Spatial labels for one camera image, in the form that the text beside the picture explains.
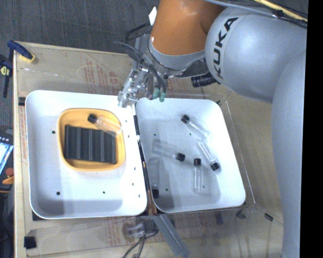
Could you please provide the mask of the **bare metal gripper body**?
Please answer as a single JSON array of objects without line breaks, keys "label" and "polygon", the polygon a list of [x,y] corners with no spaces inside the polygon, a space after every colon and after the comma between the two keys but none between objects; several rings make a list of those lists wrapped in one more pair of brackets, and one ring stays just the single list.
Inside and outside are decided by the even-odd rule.
[{"label": "bare metal gripper body", "polygon": [[181,75],[186,66],[180,56],[171,56],[158,51],[148,34],[138,37],[135,41],[135,60],[133,68],[146,68],[149,75],[154,76],[153,99],[165,99],[168,79]]}]

